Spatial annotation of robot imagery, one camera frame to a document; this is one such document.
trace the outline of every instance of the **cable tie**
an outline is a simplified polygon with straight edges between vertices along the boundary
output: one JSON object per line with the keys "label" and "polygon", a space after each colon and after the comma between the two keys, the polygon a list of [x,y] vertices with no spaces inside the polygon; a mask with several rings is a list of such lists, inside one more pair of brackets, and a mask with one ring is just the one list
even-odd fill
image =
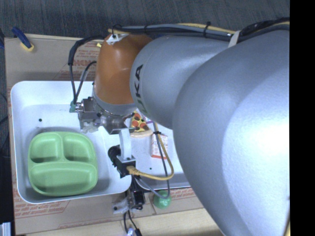
{"label": "cable tie", "polygon": [[203,37],[204,37],[204,38],[207,38],[207,37],[206,37],[206,30],[208,29],[208,27],[209,27],[210,25],[211,25],[211,22],[208,21],[207,24],[206,24],[206,27],[203,29]]}
{"label": "cable tie", "polygon": [[113,38],[116,38],[116,35],[114,34],[114,28],[115,28],[116,26],[122,27],[120,24],[115,24],[115,25],[112,27],[112,35],[113,35]]}
{"label": "cable tie", "polygon": [[146,35],[149,35],[149,34],[147,33],[147,27],[148,27],[148,25],[145,25],[145,26],[144,26],[144,33],[145,33]]}

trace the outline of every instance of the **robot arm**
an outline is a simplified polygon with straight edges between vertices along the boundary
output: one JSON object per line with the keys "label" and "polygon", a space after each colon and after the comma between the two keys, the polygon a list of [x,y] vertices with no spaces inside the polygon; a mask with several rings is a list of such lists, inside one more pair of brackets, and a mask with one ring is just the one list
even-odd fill
{"label": "robot arm", "polygon": [[[130,91],[120,92],[134,103],[106,102],[94,90],[94,109],[109,133],[124,128],[136,107],[173,129],[184,173],[225,235],[282,236],[290,202],[289,31],[252,35],[230,48],[224,37],[145,41],[130,59]],[[82,124],[82,105],[77,111]]]}

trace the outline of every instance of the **green plate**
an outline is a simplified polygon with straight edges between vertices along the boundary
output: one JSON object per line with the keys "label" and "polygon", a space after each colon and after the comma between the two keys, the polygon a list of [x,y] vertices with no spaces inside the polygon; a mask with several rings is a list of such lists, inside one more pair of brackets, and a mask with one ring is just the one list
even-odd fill
{"label": "green plate", "polygon": [[97,183],[97,159],[91,140],[80,133],[45,132],[29,147],[29,179],[46,196],[72,196],[92,190]]}

